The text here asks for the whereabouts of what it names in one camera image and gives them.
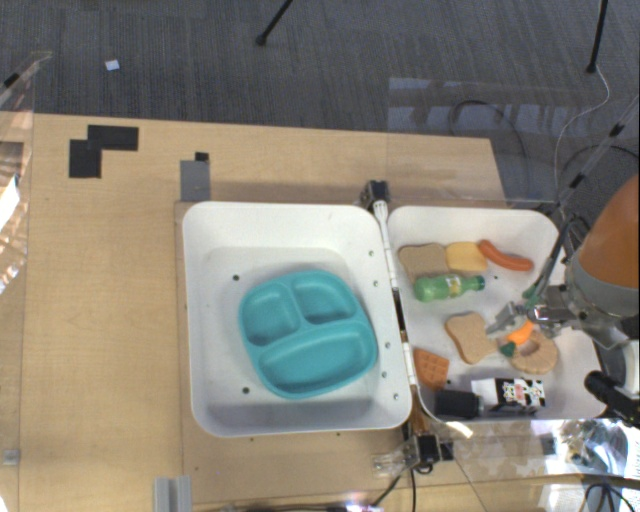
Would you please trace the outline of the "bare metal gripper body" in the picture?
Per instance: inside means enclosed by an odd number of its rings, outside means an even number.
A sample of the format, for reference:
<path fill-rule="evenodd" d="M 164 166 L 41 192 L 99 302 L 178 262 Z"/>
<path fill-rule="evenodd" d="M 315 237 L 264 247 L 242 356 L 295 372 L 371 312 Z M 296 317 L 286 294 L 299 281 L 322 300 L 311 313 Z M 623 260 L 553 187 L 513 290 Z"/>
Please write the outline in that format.
<path fill-rule="evenodd" d="M 589 314 L 571 299 L 567 285 L 548 286 L 544 292 L 532 293 L 526 299 L 526 316 L 548 338 L 558 337 L 565 328 L 580 330 Z"/>

